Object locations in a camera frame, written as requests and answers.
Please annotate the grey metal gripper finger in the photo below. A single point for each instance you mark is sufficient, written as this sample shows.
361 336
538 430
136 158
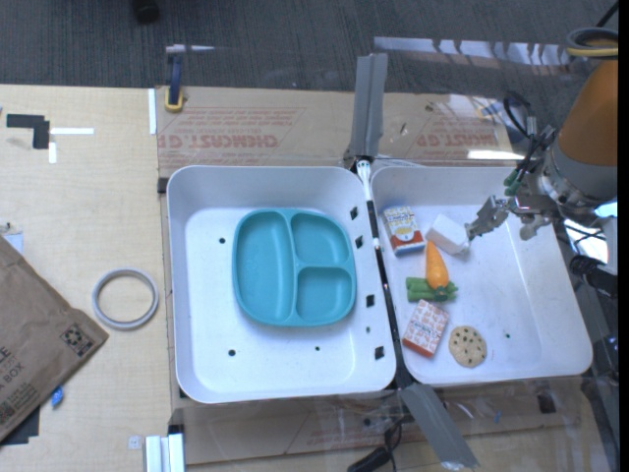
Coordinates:
534 224
489 217

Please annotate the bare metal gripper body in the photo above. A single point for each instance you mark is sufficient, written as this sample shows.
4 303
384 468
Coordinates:
565 197

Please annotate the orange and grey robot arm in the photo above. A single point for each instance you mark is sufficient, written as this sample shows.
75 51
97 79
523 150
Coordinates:
589 116

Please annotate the white rounded carton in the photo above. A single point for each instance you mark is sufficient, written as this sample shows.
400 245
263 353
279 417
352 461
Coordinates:
446 233

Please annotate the orange carrot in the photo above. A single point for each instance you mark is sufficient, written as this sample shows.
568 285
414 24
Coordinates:
436 266

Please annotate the white plastic tray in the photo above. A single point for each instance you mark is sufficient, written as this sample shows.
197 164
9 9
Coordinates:
206 312
531 303

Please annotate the white red yellow carton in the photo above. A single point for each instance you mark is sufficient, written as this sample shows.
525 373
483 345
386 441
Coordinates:
403 231

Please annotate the green beans bundle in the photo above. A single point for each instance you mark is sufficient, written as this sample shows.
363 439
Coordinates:
417 288

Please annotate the orange and white carton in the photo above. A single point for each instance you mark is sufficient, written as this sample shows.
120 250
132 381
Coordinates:
425 328

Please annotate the chocolate chip biscuit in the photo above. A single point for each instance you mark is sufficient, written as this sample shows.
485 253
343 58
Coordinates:
467 346

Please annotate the teal divided plate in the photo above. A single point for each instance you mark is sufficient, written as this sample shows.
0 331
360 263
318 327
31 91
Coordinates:
265 263

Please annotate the brown cardboard board red print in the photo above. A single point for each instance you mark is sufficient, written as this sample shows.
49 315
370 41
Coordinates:
275 131

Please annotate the black caster wheel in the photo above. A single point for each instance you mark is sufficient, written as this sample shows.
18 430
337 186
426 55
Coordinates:
146 9

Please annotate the black cylinder on white bracket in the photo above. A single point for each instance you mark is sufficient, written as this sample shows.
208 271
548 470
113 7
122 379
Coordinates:
592 271

